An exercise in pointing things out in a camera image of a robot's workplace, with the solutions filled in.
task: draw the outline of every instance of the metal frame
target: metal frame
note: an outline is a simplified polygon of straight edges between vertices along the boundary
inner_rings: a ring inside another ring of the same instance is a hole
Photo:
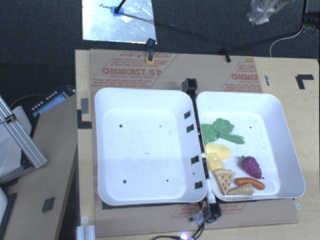
[[[41,153],[41,151],[36,147],[32,138],[26,133],[22,125],[17,120],[16,116],[13,114],[9,106],[6,104],[2,96],[0,95],[0,124],[4,124],[5,128],[8,130],[10,135],[14,138],[17,144],[21,147],[22,151],[33,165],[24,169],[23,166],[17,168],[16,170],[10,172],[3,178],[0,178],[0,183],[6,183],[13,180],[31,169],[37,169],[47,163],[46,157]]]

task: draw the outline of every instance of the waffle piece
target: waffle piece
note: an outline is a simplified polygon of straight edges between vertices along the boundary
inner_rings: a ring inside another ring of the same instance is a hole
[[[227,195],[252,195],[254,193],[254,188],[251,183],[243,184],[241,186],[236,186],[227,191]]]
[[[232,170],[219,169],[213,171],[213,174],[218,181],[222,194],[226,195],[229,190],[229,186],[235,177],[235,173]]]

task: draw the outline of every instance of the aluminum foil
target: aluminum foil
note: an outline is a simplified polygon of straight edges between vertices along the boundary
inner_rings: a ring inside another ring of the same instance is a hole
[[[151,0],[126,0],[121,15],[112,14],[122,0],[82,0],[83,39],[144,44],[156,39]]]

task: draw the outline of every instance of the wooden table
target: wooden table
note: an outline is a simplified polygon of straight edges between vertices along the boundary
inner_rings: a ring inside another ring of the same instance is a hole
[[[4,240],[59,239],[76,166],[75,95],[40,115],[33,141],[48,163],[5,189],[17,195]],[[46,200],[53,206],[43,212]]]
[[[83,97],[90,104],[90,53],[76,51],[77,109]],[[320,234],[320,179],[319,179],[319,63],[315,59],[254,58],[263,93],[276,96],[282,103],[293,144],[306,183],[305,194],[296,200],[298,224],[242,227],[205,230],[201,240],[270,240],[317,239]],[[300,89],[296,77],[312,75],[314,80],[303,80]],[[91,121],[91,110],[82,115]],[[78,130],[80,216],[82,226],[95,224],[92,131]],[[159,234],[143,234],[102,239],[150,240]]]

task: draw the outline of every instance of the toy sausage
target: toy sausage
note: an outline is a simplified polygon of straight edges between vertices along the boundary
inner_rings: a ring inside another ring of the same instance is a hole
[[[247,184],[247,183],[251,183],[252,186],[257,188],[258,190],[264,190],[266,187],[265,184],[263,184],[259,180],[255,179],[255,178],[249,178],[249,177],[236,178],[234,183],[238,186],[243,185],[243,184]]]

